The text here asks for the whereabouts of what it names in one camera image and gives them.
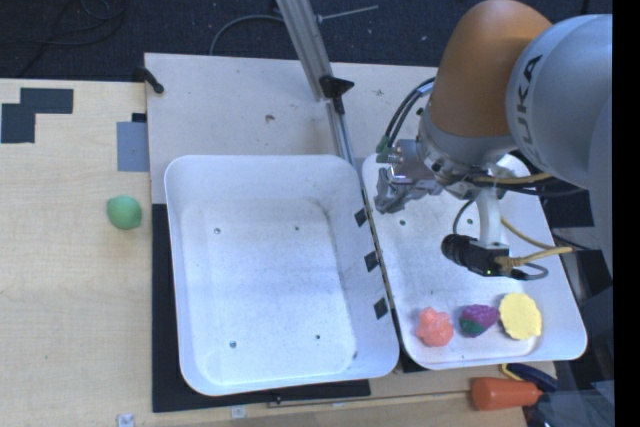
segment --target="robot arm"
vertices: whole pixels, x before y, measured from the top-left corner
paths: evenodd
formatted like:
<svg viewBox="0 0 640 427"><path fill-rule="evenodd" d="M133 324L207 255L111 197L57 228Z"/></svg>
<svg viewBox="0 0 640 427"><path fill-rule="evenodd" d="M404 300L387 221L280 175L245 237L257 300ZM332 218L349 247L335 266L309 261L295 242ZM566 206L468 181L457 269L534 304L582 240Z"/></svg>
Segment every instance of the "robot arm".
<svg viewBox="0 0 640 427"><path fill-rule="evenodd" d="M444 190L478 203L484 222L473 244L493 249L500 192L492 196L482 180L508 178L498 162L520 150L548 175L589 190L611 262L611 73L611 15L553 25L512 0L474 6L447 44L415 140L391 141L377 210Z"/></svg>

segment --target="green ball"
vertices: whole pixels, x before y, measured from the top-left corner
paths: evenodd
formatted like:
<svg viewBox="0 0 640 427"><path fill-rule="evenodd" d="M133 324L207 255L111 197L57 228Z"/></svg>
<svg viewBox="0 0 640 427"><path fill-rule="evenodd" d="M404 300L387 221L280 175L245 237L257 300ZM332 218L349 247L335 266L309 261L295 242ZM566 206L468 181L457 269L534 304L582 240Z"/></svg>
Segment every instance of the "green ball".
<svg viewBox="0 0 640 427"><path fill-rule="evenodd" d="M107 201L107 216L116 228L131 230L140 226L142 208L131 196L116 196Z"/></svg>

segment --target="wooden table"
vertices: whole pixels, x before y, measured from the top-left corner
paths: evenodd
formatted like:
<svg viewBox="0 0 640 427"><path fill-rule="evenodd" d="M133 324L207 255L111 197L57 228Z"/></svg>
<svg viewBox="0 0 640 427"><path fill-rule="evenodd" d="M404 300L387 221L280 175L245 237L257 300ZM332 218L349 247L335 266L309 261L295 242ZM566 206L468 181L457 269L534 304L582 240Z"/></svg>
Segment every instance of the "wooden table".
<svg viewBox="0 0 640 427"><path fill-rule="evenodd" d="M470 403L471 379L497 366L398 369L372 380L370 397L339 402L153 413L150 177L118 171L116 145L116 124L146 112L145 87L0 80L0 103L18 103L21 88L73 89L74 101L72 114L36 115L35 143L0 144L3 425L109 426L121 414L135 426L526 425L518 408ZM119 194L142 205L139 228L109 223Z"/></svg>

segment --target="empty white tray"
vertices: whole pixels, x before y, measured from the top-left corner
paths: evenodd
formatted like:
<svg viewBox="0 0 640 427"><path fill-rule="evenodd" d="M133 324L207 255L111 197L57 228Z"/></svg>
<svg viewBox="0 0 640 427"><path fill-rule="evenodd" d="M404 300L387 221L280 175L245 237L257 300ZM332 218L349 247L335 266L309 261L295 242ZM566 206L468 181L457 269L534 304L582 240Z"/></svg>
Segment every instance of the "empty white tray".
<svg viewBox="0 0 640 427"><path fill-rule="evenodd" d="M398 339L346 161L184 156L168 166L165 189L180 368L194 390L367 379L395 367Z"/></svg>
<svg viewBox="0 0 640 427"><path fill-rule="evenodd" d="M378 181L376 156L363 165L363 179L373 205ZM507 156L501 164L518 176L528 175L519 160ZM464 201L447 192L409 201L404 210L380 214L372 207L373 224L382 251L389 288L393 295L402 345L419 365L432 370L527 361L559 361L578 358L585 350L587 336L580 311L562 262L557 255L535 263L549 274L533 281L507 277L484 277L448 260L441 252L442 239L452 232L453 221ZM553 245L540 200L508 192L500 201L502 216L525 235ZM458 232L479 236L477 208L468 208L458 224ZM540 249L503 228L502 242L512 256L525 256ZM538 271L520 267L536 274ZM499 324L477 338L464 337L458 321L462 308L479 303L498 307L504 294L524 292L536 302L542 315L542 335L514 340ZM427 306L449 313L454 336L445 347L427 347L415 335L418 312Z"/></svg>

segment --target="orange bottle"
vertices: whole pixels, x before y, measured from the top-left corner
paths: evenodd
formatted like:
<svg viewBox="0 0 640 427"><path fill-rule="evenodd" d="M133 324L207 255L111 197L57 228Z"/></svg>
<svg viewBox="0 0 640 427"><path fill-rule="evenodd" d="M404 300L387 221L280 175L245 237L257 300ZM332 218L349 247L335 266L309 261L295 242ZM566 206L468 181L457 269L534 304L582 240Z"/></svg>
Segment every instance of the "orange bottle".
<svg viewBox="0 0 640 427"><path fill-rule="evenodd" d="M482 411L533 406L543 392L530 381L479 377L471 384L471 399Z"/></svg>

